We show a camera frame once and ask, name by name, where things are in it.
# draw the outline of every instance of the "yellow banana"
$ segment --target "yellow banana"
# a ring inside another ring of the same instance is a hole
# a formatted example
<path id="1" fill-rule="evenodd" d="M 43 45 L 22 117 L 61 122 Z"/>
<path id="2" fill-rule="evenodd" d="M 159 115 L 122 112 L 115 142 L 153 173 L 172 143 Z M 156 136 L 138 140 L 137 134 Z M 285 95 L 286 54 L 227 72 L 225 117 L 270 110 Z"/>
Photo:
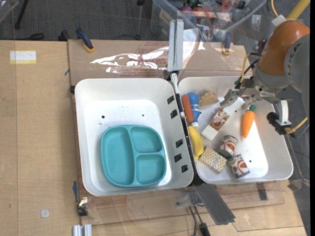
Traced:
<path id="1" fill-rule="evenodd" d="M 195 129 L 193 126 L 188 127 L 188 133 L 192 141 L 192 151 L 193 151 L 195 160 L 199 160 L 199 157 L 202 155 L 204 151 L 202 138 L 199 132 L 197 131 L 197 129 Z"/>

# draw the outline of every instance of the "red and white can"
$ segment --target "red and white can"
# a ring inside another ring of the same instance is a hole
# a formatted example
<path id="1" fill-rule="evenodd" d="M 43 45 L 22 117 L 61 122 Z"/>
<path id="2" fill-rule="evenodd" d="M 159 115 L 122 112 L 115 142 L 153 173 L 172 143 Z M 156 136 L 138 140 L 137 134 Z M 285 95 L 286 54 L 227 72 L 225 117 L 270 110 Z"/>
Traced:
<path id="1" fill-rule="evenodd" d="M 236 178 L 243 177 L 250 173 L 250 170 L 247 168 L 247 165 L 243 160 L 242 155 L 235 155 L 227 162 L 230 165 Z"/>
<path id="2" fill-rule="evenodd" d="M 237 144 L 238 144 L 238 140 L 236 137 L 231 136 L 231 135 L 226 135 L 223 137 L 223 141 L 221 142 L 218 153 L 224 156 L 226 159 L 230 159 L 234 154 Z"/>

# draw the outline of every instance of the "teal plate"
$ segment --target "teal plate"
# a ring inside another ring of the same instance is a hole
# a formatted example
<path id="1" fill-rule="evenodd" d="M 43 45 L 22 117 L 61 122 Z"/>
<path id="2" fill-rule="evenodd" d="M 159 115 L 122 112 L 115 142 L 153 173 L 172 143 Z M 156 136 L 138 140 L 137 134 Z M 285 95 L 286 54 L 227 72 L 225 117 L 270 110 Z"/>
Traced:
<path id="1" fill-rule="evenodd" d="M 119 125 L 106 129 L 101 139 L 101 161 L 108 181 L 120 187 L 153 185 L 166 173 L 162 139 L 146 126 Z"/>

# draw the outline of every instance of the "orange carrot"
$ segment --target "orange carrot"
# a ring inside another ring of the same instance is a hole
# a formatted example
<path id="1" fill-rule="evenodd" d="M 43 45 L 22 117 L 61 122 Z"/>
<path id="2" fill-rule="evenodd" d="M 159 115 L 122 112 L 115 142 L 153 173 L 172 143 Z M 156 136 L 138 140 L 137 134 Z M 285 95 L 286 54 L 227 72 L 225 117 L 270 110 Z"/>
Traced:
<path id="1" fill-rule="evenodd" d="M 193 113 L 192 113 L 192 109 L 190 105 L 189 96 L 187 94 L 182 96 L 182 103 L 183 103 L 184 113 L 187 118 L 187 121 L 193 122 L 194 117 L 193 117 Z"/>
<path id="2" fill-rule="evenodd" d="M 253 112 L 255 110 L 255 106 L 251 105 L 250 109 L 247 110 L 244 114 L 243 118 L 243 135 L 244 138 L 246 138 L 251 130 L 252 123 L 255 119 L 255 113 Z"/>

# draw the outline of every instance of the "wooden table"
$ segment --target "wooden table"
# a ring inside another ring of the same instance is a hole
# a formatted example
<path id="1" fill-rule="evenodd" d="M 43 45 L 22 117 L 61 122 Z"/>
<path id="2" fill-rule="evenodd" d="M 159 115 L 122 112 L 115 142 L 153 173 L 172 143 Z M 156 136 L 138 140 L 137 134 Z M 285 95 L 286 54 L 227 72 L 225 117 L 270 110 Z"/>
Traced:
<path id="1" fill-rule="evenodd" d="M 71 235 L 81 219 L 72 190 L 78 171 L 67 43 L 0 41 L 0 50 L 0 235 Z M 36 64 L 10 64 L 13 50 L 36 51 Z M 201 214 L 211 235 L 306 235 L 288 181 L 279 186 L 282 204 L 234 209 L 233 224 L 217 226 Z M 192 217 L 182 215 L 95 225 L 93 236 L 192 230 Z"/>

